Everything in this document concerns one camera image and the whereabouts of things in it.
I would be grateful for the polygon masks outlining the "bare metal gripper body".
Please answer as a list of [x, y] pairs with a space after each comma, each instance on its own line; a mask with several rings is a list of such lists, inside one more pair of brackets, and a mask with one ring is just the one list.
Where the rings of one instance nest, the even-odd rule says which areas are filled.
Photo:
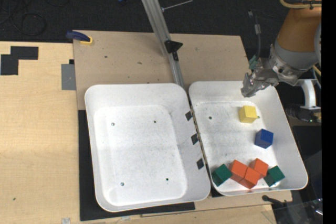
[[296, 69], [280, 58], [256, 58], [253, 56], [249, 60], [249, 86], [251, 87], [268, 87], [276, 86], [279, 82], [285, 82], [294, 86], [299, 78], [305, 72], [304, 69]]

